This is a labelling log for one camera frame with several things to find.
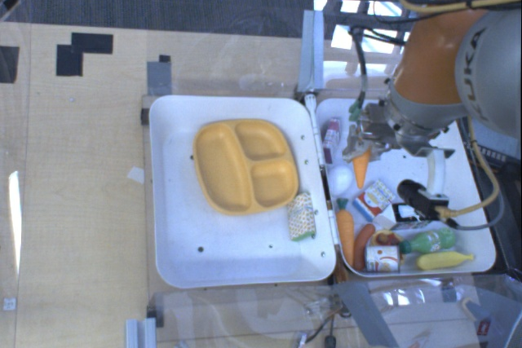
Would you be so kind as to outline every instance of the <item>tin can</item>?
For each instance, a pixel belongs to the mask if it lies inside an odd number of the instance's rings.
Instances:
[[[400,251],[395,245],[369,245],[365,251],[366,270],[374,273],[399,272]]]

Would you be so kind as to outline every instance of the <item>transparent plastic sheet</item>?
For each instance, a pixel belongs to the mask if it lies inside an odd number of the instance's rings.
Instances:
[[[15,345],[29,121],[32,0],[0,5],[0,346]]]
[[[343,305],[350,285],[362,286],[378,317],[350,301]],[[507,275],[178,291],[160,297],[157,340],[176,348],[295,348],[323,347],[333,335],[347,348],[520,346],[513,337],[520,292],[522,284]],[[379,320],[394,343],[379,341]]]

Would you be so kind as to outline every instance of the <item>bottle cap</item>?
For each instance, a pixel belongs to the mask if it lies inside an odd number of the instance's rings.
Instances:
[[[403,240],[399,244],[400,253],[411,253],[411,244],[408,240]]]

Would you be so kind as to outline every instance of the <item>black tape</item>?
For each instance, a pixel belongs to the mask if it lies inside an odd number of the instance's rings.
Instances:
[[[83,55],[70,45],[56,46],[56,76],[83,76]]]
[[[100,33],[73,33],[72,50],[81,54],[112,54],[113,35]]]
[[[5,6],[8,11],[10,11],[13,7],[16,6],[17,3],[18,0],[4,0],[3,6]]]
[[[0,46],[0,83],[14,83],[18,73],[18,46]]]

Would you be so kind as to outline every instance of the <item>yellow cable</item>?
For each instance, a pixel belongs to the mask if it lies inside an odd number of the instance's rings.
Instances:
[[[522,2],[522,0],[471,0],[467,2],[466,0],[462,2],[455,2],[449,5],[417,5],[412,2],[408,2],[407,0],[399,0],[400,4],[410,11],[419,12],[419,13],[443,13],[443,12],[454,12],[454,11],[463,11],[465,9],[476,9],[481,7],[490,7],[497,5],[505,5],[507,3],[515,3]]]
[[[493,184],[493,190],[491,191],[491,194],[486,199],[481,201],[480,203],[477,203],[476,205],[468,206],[464,209],[452,210],[452,209],[446,208],[444,206],[435,207],[435,210],[439,213],[441,218],[456,218],[457,216],[460,216],[462,214],[469,214],[470,212],[473,212],[474,210],[483,208],[483,207],[491,204],[491,202],[493,202],[497,198],[498,193],[500,192],[498,180],[495,177],[495,174],[493,174],[491,167],[489,167],[488,162],[482,156],[482,152],[480,152],[479,146],[476,143],[475,130],[473,128],[473,124],[471,123],[471,117],[467,117],[467,125],[468,125],[469,131],[470,131],[471,147],[473,148],[473,152],[475,153],[480,166],[482,167],[482,169],[488,176],[489,180]]]

